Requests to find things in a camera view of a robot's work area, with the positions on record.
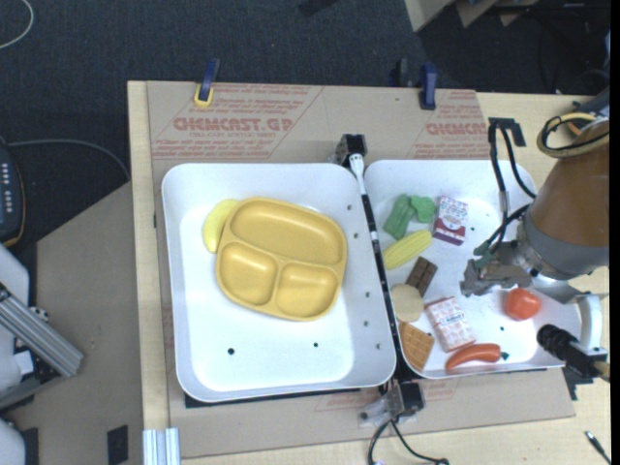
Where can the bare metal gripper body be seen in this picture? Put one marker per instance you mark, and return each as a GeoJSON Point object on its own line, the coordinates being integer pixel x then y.
{"type": "Point", "coordinates": [508, 267]}

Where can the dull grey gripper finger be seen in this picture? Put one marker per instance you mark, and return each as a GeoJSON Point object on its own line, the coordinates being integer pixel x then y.
{"type": "Point", "coordinates": [472, 274]}
{"type": "Point", "coordinates": [499, 289]}

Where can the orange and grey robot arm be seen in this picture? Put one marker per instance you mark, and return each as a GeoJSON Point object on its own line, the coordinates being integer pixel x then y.
{"type": "Point", "coordinates": [571, 196]}

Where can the orange bell pepper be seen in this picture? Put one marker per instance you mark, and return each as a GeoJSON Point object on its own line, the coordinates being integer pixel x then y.
{"type": "Point", "coordinates": [522, 304]}

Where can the white plastic tray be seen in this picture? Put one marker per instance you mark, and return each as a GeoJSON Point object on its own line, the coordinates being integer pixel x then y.
{"type": "Point", "coordinates": [484, 318]}
{"type": "Point", "coordinates": [271, 351]}

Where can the brown chocolate bar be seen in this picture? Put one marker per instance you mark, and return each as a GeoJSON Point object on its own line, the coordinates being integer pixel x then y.
{"type": "Point", "coordinates": [421, 275]}

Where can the pink and white packet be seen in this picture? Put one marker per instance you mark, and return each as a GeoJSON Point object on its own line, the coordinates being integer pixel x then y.
{"type": "Point", "coordinates": [450, 324]}

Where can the red and white carton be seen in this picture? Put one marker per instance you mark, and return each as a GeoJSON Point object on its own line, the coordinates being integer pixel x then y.
{"type": "Point", "coordinates": [450, 221]}

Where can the yellow corn cob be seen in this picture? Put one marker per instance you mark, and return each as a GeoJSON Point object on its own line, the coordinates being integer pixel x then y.
{"type": "Point", "coordinates": [407, 250]}

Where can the orange chilli pepper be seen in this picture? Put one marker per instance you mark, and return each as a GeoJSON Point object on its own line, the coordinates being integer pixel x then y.
{"type": "Point", "coordinates": [472, 355]}

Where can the beige round biscuit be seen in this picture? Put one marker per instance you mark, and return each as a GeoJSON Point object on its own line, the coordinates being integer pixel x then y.
{"type": "Point", "coordinates": [408, 303]}

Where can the green broccoli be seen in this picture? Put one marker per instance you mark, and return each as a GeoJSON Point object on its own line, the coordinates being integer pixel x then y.
{"type": "Point", "coordinates": [423, 207]}

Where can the orange brown waffle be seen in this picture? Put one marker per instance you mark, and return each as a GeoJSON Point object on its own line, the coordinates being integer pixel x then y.
{"type": "Point", "coordinates": [416, 346]}

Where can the green pea pod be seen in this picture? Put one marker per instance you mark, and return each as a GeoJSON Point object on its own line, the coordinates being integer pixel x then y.
{"type": "Point", "coordinates": [397, 218]}

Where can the thin black and white rod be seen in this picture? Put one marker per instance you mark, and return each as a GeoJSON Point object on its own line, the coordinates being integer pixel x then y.
{"type": "Point", "coordinates": [373, 233]}

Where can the black pen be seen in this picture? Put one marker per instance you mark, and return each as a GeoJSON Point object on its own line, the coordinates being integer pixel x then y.
{"type": "Point", "coordinates": [597, 446]}

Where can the yellow divided plate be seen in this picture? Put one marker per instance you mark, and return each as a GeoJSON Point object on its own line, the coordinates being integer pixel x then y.
{"type": "Point", "coordinates": [281, 259]}

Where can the brown cardboard board red print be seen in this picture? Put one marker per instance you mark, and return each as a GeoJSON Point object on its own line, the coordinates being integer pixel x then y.
{"type": "Point", "coordinates": [300, 124]}

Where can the yellow banana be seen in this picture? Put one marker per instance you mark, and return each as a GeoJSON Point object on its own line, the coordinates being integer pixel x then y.
{"type": "Point", "coordinates": [213, 226]}

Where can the black cylinder on white bracket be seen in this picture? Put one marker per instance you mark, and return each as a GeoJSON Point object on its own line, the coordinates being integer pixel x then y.
{"type": "Point", "coordinates": [562, 344]}

